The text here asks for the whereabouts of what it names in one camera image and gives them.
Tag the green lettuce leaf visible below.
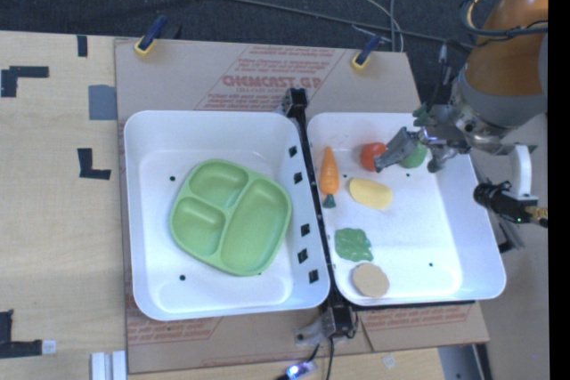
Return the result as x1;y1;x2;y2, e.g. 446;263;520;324
334;227;375;263

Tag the orange carrot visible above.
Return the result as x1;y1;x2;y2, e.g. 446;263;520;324
318;146;340;209

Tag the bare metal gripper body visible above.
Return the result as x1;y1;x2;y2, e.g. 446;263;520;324
417;103;538;157

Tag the tan round biscuit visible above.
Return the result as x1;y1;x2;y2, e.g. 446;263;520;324
351;262;391;298

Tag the thin black rod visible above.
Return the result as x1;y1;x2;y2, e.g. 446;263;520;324
297;113;344;308

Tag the white plastic tray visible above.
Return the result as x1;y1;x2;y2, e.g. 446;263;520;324
123;109;331;322
306;111;508;307

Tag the yellow oval slice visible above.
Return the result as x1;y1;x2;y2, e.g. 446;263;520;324
348;176;394;211

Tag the black block with thin wires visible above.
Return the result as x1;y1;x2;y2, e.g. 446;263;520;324
281;87;310;118
294;305;360;346

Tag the red tomato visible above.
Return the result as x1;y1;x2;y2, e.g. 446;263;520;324
359;141;388;173

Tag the green divided plate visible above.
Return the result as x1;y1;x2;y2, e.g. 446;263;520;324
168;158;293;278

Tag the green round toy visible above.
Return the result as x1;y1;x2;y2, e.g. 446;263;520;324
399;141;428;169

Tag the black cylinder on white bracket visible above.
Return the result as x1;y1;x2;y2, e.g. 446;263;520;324
472;144;542;225

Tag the brown cardboard board red print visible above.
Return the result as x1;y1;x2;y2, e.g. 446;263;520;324
113;37;491;375

